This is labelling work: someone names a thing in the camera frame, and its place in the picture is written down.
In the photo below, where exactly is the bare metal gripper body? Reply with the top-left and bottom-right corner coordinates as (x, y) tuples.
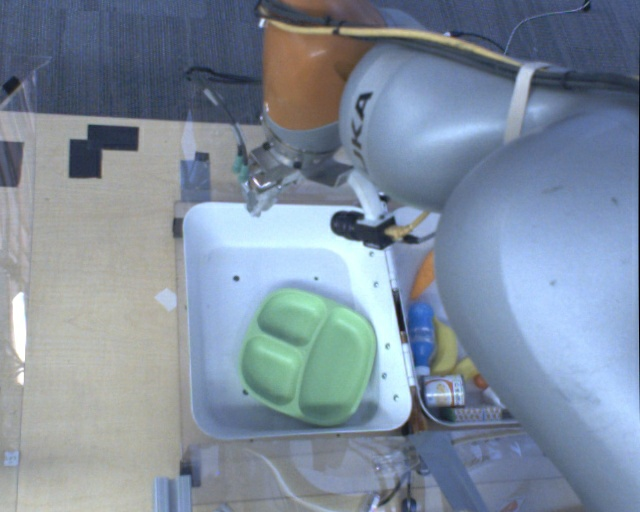
(247, 141), (356, 190)

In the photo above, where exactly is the white plastic tray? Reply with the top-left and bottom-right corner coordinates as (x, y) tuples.
(385, 202), (524, 429)
(181, 201), (414, 442)

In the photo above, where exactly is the orange carrot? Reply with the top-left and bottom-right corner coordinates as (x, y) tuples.
(410, 249), (438, 302)

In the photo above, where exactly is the green divided plate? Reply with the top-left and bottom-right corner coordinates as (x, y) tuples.
(238, 287), (379, 428)

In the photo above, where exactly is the thin black and white rod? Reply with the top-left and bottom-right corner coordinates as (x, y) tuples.
(385, 248), (418, 387)

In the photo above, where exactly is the blue plastic bottle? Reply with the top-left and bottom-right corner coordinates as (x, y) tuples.
(406, 301), (437, 377)

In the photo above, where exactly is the yellow banana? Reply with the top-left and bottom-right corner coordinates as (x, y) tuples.
(430, 315), (461, 376)

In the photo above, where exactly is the small can with red label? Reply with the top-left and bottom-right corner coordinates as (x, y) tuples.
(421, 373), (467, 409)

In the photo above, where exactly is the small yellow toy fruit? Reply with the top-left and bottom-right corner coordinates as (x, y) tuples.
(455, 356), (482, 382)

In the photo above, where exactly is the patterned flat carton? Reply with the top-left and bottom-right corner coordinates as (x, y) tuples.
(439, 405), (507, 423)

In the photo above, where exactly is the black cylinder on white bracket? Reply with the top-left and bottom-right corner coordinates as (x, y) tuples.
(330, 171), (399, 250)

